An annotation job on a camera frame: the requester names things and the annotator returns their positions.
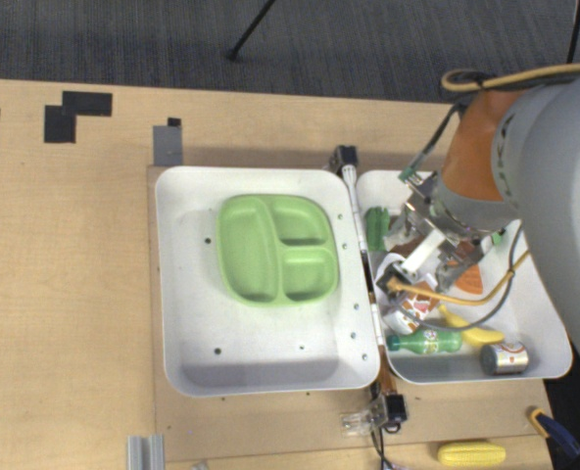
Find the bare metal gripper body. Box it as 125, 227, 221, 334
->
401, 169, 497, 266

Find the orange carrot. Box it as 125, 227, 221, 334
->
453, 265, 485, 297

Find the thin black and white rod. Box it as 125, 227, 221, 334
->
341, 163, 385, 348

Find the white carton with red print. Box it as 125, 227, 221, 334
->
379, 285, 442, 338

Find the yellow banana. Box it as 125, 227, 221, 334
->
438, 304, 507, 348

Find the green plastic bottle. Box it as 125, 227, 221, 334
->
386, 329, 464, 357

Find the white plastic tray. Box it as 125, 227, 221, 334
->
154, 165, 382, 400
356, 168, 574, 386

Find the silver can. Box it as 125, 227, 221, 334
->
479, 341, 530, 377

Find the green divided plate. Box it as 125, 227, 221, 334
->
216, 193, 342, 308

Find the yellow corn cob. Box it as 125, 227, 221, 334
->
436, 440, 508, 468

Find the black block with thin wires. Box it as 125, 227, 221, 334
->
332, 145, 360, 169
384, 394, 411, 426

